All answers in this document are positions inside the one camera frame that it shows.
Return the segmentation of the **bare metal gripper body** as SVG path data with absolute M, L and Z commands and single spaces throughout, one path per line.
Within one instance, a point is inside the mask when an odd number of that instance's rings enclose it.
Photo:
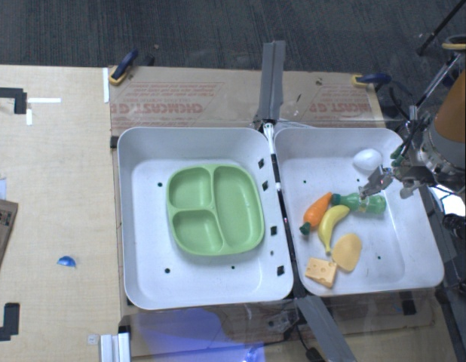
M 391 168 L 403 183 L 447 188 L 465 186 L 465 144 L 401 144 L 391 153 Z

